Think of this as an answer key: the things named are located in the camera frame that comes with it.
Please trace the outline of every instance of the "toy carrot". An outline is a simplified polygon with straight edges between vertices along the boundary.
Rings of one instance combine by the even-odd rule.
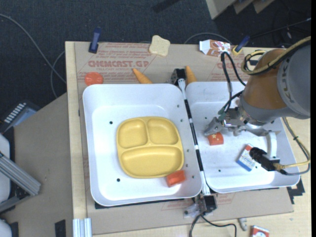
[[[133,72],[140,83],[153,83],[152,81],[149,80],[147,76],[145,76],[143,73],[141,73],[137,69],[134,68]]]
[[[187,84],[197,81],[196,76],[193,74],[189,66],[186,66],[186,74],[187,74]]]

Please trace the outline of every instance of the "red round object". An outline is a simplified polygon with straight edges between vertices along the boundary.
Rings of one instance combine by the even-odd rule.
[[[103,77],[98,72],[89,72],[85,75],[84,82],[87,86],[93,84],[102,84]]]

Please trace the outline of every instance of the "yellow plate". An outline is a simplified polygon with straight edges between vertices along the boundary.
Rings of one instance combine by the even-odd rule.
[[[161,117],[131,118],[117,130],[117,149],[124,172],[135,178],[167,176],[182,168],[182,143],[173,122]]]

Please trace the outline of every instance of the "black floor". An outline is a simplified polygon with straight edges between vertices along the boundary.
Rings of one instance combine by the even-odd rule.
[[[221,35],[238,44],[253,36],[247,46],[290,46],[311,35],[311,20],[289,29],[264,34],[311,17],[311,0],[276,0],[257,14],[252,5],[236,15],[232,6],[212,20],[205,0],[0,0],[0,116],[15,103],[27,99],[43,107],[55,99],[48,62],[65,78],[62,55],[67,40],[91,41],[96,26],[100,41],[151,41],[159,35],[171,43],[184,43],[199,33]],[[210,36],[197,36],[198,43]],[[66,85],[52,78],[57,96]]]

